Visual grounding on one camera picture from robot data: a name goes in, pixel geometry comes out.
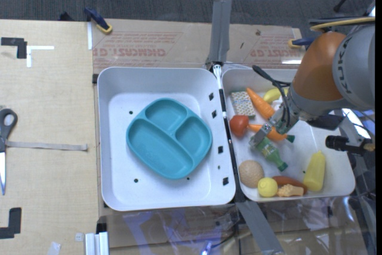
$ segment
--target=toy carrot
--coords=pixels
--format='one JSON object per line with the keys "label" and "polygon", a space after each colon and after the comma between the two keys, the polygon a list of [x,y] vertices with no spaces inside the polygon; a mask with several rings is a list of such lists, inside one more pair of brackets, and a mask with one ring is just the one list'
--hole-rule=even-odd
{"label": "toy carrot", "polygon": [[271,105],[269,105],[263,98],[261,98],[257,93],[255,93],[252,89],[247,87],[247,93],[251,98],[251,101],[260,115],[268,120],[275,113],[275,110]]}
{"label": "toy carrot", "polygon": [[[249,128],[250,130],[252,130],[253,132],[258,132],[260,131],[262,125],[261,124],[248,124],[247,128]],[[270,139],[270,140],[275,140],[275,141],[279,141],[279,140],[283,140],[283,139],[286,139],[287,141],[289,142],[293,142],[294,139],[295,139],[295,136],[294,135],[287,135],[287,134],[280,134],[278,133],[276,130],[275,130],[275,127],[272,127],[271,131],[268,133],[267,137]]]}

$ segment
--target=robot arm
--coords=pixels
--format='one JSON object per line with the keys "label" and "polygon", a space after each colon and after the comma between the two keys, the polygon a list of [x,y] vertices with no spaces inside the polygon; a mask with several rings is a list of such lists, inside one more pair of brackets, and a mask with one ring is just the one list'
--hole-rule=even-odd
{"label": "robot arm", "polygon": [[[343,108],[375,109],[374,24],[362,26],[347,36],[326,32],[317,37],[303,57],[284,103],[269,122],[281,134],[287,133],[299,120],[327,130],[343,126],[350,133],[346,117],[329,114]],[[345,144],[352,142],[352,138],[343,139],[341,146],[338,139],[330,138],[326,145],[346,150]],[[347,145],[359,146],[363,141],[359,137],[355,139]]]}

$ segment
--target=black cable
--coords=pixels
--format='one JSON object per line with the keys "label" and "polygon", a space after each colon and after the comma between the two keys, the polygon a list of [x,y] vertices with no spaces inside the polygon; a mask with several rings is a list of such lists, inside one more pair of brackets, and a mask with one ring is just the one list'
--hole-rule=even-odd
{"label": "black cable", "polygon": [[372,135],[372,132],[371,132],[368,128],[366,128],[365,126],[363,126],[363,125],[361,125],[361,124],[355,124],[355,123],[353,123],[353,125],[354,125],[355,127],[360,127],[360,128],[362,128],[362,129],[364,129],[367,133],[369,133],[370,135]]}
{"label": "black cable", "polygon": [[230,234],[227,238],[223,239],[222,241],[220,241],[219,243],[216,243],[216,244],[213,244],[211,246],[211,248],[216,248],[218,247],[219,245],[222,245],[223,243],[225,243],[226,241],[228,241],[229,239],[233,238],[237,233],[237,228],[236,226],[233,228],[233,231],[232,231],[232,234]]}
{"label": "black cable", "polygon": [[282,109],[282,117],[281,117],[281,121],[284,122],[285,120],[285,114],[286,114],[286,126],[289,127],[290,125],[290,122],[291,122],[291,114],[290,114],[290,110],[289,110],[289,106],[288,106],[288,103],[287,103],[287,97],[284,93],[284,90],[282,89],[282,87],[287,87],[287,86],[290,86],[291,83],[290,82],[283,82],[283,81],[278,81],[278,80],[275,80],[273,79],[270,75],[268,75],[268,73],[266,73],[262,68],[256,66],[256,65],[253,65],[252,66],[252,69],[254,70],[254,72],[256,72],[257,74],[259,74],[260,76],[262,76],[264,79],[270,81],[272,83],[273,86],[277,87],[278,90],[280,91],[281,93],[281,98],[282,98],[282,101],[284,103],[284,108]]}
{"label": "black cable", "polygon": [[371,118],[371,116],[369,116],[368,114],[366,114],[365,112],[360,112],[362,114],[363,117],[366,117],[367,119],[369,119],[372,123],[375,124],[375,119]]}

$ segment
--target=tan tabletop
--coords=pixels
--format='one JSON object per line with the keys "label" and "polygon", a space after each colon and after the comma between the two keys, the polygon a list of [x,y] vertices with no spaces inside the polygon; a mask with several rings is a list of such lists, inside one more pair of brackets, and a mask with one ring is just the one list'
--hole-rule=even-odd
{"label": "tan tabletop", "polygon": [[0,240],[0,254],[83,254],[76,233],[94,232],[98,219],[93,55],[87,24],[0,20],[1,37],[24,38],[32,67],[16,47],[0,46],[0,105],[19,121],[9,140],[88,145],[84,151],[7,148],[7,188],[0,196],[0,227],[21,207],[21,233]]}

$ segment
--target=black tape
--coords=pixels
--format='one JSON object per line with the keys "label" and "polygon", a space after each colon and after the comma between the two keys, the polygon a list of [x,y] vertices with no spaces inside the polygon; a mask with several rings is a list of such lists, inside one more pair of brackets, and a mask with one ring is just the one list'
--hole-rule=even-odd
{"label": "black tape", "polygon": [[58,20],[60,20],[60,21],[75,21],[73,18],[71,18],[71,16],[67,12],[62,13]]}
{"label": "black tape", "polygon": [[97,228],[95,230],[96,234],[107,232],[107,224],[106,223],[97,223]]}
{"label": "black tape", "polygon": [[8,222],[8,227],[14,229],[15,234],[21,232],[21,208],[15,207],[10,209],[10,220]]}
{"label": "black tape", "polygon": [[17,46],[17,58],[26,59],[27,42],[23,38],[1,38],[2,46]]}
{"label": "black tape", "polygon": [[91,82],[92,82],[93,84],[97,84],[97,81],[98,81],[98,74],[97,74],[97,73],[94,73]]}
{"label": "black tape", "polygon": [[21,208],[10,209],[10,216],[7,228],[0,228],[0,239],[14,238],[14,234],[21,232]]}

